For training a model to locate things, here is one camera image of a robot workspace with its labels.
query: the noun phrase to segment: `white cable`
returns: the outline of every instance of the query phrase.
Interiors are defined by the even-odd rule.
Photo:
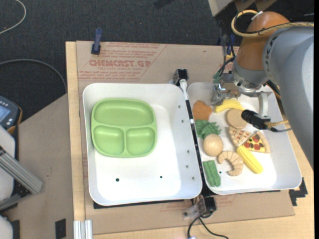
[[[0,34],[3,34],[4,32],[7,32],[7,31],[9,31],[10,29],[15,28],[16,26],[18,26],[19,24],[21,24],[21,22],[24,21],[24,19],[25,19],[25,16],[26,16],[26,8],[25,8],[24,4],[23,4],[20,0],[13,0],[13,1],[16,1],[16,2],[18,2],[19,4],[22,5],[23,10],[24,10],[24,16],[22,17],[22,19],[21,19],[17,24],[15,24],[15,25],[12,26],[12,27],[9,27],[8,29],[6,29],[6,30],[4,30],[4,31],[1,31]]]

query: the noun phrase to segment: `gray cable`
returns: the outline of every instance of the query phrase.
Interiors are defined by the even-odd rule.
[[[35,60],[35,59],[13,59],[13,60],[7,60],[7,61],[4,61],[4,62],[0,62],[0,66],[1,65],[5,65],[5,64],[9,64],[9,63],[15,63],[15,62],[33,62],[33,63],[39,63],[39,64],[42,64],[42,65],[45,65],[47,67],[49,67],[50,69],[52,69],[59,77],[60,79],[62,80],[63,82],[63,85],[64,85],[64,89],[65,89],[65,93],[67,93],[67,86],[66,86],[66,83],[62,77],[62,75],[52,66],[50,66],[49,64],[45,63],[45,62],[42,62],[40,60]]]

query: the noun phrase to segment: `green plate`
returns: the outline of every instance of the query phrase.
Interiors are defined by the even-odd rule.
[[[157,141],[157,124],[151,106],[133,99],[103,99],[92,111],[92,140],[103,155],[142,157]]]

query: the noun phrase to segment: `electronic device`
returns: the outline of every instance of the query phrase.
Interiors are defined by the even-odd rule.
[[[252,13],[246,32],[236,29],[236,20]],[[285,115],[308,162],[314,168],[314,23],[290,22],[279,13],[239,12],[232,21],[235,34],[243,36],[233,58],[231,74],[222,70],[214,75],[213,105],[235,95],[256,96],[262,85],[271,81],[278,86]],[[258,115],[242,114],[247,122],[267,127]]]
[[[0,96],[0,125],[12,134],[15,126],[18,125],[21,120],[21,108],[5,97]]]

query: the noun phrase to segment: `toy food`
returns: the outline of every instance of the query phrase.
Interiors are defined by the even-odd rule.
[[[222,152],[224,143],[219,135],[212,133],[205,137],[203,148],[207,155],[217,157]]]
[[[241,130],[234,128],[232,126],[228,127],[228,133],[230,136],[231,141],[233,142],[234,146],[237,147],[243,142],[245,142],[251,135],[251,132],[248,132],[246,130]]]
[[[220,186],[220,176],[218,174],[216,164],[214,160],[203,162],[204,171],[206,174],[207,181],[210,186],[219,187]]]
[[[245,143],[243,144],[248,150],[250,151],[256,151],[256,152],[262,152],[262,153],[269,153],[270,152],[270,146],[265,138],[265,136],[258,131],[253,136],[248,138]]]
[[[198,119],[195,120],[195,126],[197,136],[202,139],[205,139],[205,137],[211,133],[219,135],[221,132],[221,129],[218,129],[219,126],[216,125],[216,122],[208,122],[206,120]]]
[[[227,159],[233,167],[233,170],[228,171],[227,173],[231,176],[240,175],[244,168],[244,161],[242,157],[239,156],[237,152],[229,150],[221,152],[217,157],[219,164],[222,164],[225,159]]]
[[[244,110],[237,99],[225,99],[221,105],[215,107],[215,112],[219,113],[225,109],[238,109],[241,111]]]
[[[257,158],[243,145],[236,149],[237,153],[242,157],[244,163],[254,172],[262,173],[264,168]]]
[[[226,114],[226,121],[230,126],[234,128],[243,129],[247,122],[241,118],[242,110],[231,109]]]
[[[208,120],[213,108],[206,105],[203,101],[196,101],[193,108],[194,120]]]

